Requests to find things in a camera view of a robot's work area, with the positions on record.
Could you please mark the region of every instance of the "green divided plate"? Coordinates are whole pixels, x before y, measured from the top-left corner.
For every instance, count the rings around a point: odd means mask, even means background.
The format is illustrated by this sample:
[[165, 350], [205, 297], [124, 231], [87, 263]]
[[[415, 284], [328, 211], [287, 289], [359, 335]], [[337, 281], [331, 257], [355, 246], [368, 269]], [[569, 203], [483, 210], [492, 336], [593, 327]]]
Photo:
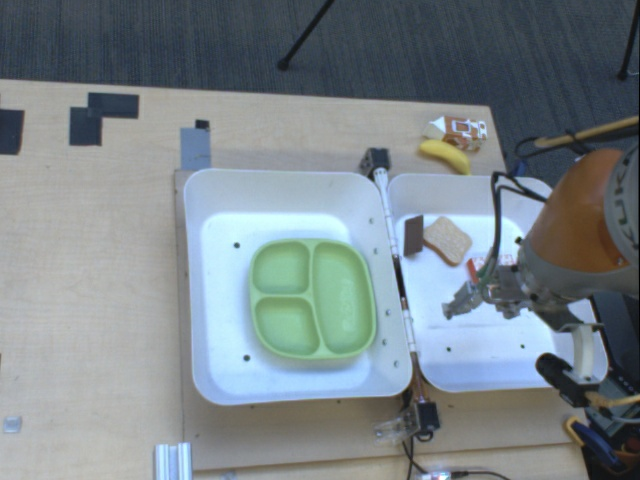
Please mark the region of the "green divided plate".
[[376, 332], [364, 258], [343, 242], [277, 240], [251, 260], [251, 316], [260, 341], [298, 359], [359, 354]]

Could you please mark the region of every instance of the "yellow banana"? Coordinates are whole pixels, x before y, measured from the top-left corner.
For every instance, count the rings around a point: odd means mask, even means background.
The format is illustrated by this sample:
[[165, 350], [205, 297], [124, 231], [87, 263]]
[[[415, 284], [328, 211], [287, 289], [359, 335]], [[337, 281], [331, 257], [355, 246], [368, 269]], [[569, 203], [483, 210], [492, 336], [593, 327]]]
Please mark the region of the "yellow banana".
[[420, 144], [420, 151], [445, 160], [460, 174], [471, 174], [469, 157], [455, 146], [441, 140], [427, 139]]

